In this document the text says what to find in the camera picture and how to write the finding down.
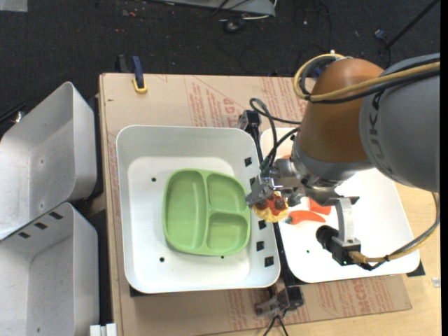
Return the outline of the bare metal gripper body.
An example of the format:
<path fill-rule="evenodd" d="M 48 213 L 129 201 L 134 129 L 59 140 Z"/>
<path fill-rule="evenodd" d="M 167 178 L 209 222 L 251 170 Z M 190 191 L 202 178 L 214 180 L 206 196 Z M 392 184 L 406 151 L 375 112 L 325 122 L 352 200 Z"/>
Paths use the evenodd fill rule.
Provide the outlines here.
<path fill-rule="evenodd" d="M 305 196 L 300 175 L 290 159 L 280 158 L 272 165 L 263 161 L 260 166 L 260 195 L 270 196 L 274 192 L 281 196 Z"/>

